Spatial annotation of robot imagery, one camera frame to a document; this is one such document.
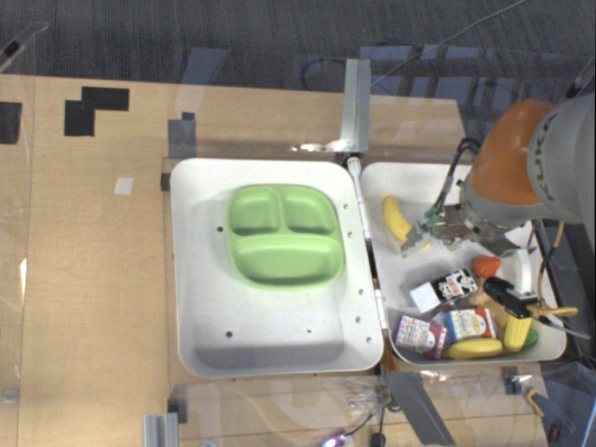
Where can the yellow corn cob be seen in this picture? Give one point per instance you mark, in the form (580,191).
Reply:
(516,334)

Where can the red strawberry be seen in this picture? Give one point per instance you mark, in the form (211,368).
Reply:
(486,266)

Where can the white plastic tray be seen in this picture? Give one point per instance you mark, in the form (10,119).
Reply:
(396,277)
(279,324)

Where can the green divided plate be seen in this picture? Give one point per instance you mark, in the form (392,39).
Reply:
(284,254)

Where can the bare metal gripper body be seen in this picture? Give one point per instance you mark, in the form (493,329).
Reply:
(454,228)

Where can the yellow banana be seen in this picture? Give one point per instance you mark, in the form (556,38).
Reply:
(395,217)

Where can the black and white carton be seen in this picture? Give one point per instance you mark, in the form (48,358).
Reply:
(442,289)

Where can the green round toy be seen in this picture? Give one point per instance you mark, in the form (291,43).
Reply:
(532,338)

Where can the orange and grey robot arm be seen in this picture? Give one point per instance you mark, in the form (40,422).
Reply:
(507,166)

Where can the blue and white carton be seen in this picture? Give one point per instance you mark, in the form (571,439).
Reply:
(468,325)

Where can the thin black and white rod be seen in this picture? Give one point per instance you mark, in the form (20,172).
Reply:
(368,231)

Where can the yellow lemon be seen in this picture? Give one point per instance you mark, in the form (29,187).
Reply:
(472,348)

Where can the brown toy bread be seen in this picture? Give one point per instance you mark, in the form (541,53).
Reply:
(482,300)

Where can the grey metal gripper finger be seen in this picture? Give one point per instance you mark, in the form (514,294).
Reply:
(426,228)
(412,245)

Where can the red and white carton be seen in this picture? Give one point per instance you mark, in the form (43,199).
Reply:
(419,335)

